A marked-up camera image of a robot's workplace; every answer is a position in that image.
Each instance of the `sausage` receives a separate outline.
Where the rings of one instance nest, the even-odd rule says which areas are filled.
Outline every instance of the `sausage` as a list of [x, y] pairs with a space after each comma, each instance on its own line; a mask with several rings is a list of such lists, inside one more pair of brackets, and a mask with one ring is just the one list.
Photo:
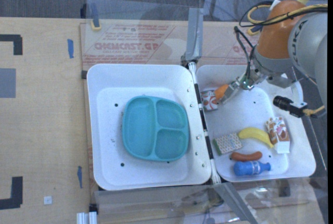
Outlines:
[[253, 154], [245, 155], [239, 152], [233, 152], [230, 157], [235, 161], [255, 161], [262, 157], [262, 153], [260, 151], [257, 151]]

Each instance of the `blue dish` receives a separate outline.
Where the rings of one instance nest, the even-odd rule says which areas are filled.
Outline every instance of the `blue dish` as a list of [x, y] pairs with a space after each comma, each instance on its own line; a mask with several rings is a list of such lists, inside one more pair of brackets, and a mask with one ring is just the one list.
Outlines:
[[153, 96], [137, 96], [125, 107], [122, 136], [133, 156], [154, 161], [174, 161], [187, 151], [188, 119], [178, 103]]

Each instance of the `wooden surface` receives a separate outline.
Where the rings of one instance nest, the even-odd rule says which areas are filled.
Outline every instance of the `wooden surface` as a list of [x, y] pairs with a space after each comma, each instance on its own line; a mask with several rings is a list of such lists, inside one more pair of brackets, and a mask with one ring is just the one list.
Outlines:
[[[1, 224], [75, 223], [78, 212], [88, 212], [81, 21], [0, 18], [0, 34], [23, 37], [21, 56], [0, 42], [0, 68], [16, 69], [16, 98], [0, 98], [0, 199], [10, 198], [12, 177], [23, 177], [23, 204], [0, 210]], [[44, 205], [45, 196], [53, 204]]]

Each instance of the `banana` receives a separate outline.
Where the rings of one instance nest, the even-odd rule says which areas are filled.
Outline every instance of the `banana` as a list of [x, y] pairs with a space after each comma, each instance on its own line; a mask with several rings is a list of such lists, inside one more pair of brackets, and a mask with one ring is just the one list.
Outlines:
[[238, 137], [240, 139], [255, 138], [255, 139], [258, 139], [258, 140], [264, 142], [270, 148], [272, 148], [274, 146], [271, 143], [270, 136], [266, 131], [258, 129], [258, 128], [254, 128], [254, 127], [248, 127], [248, 128], [242, 129], [238, 133]]

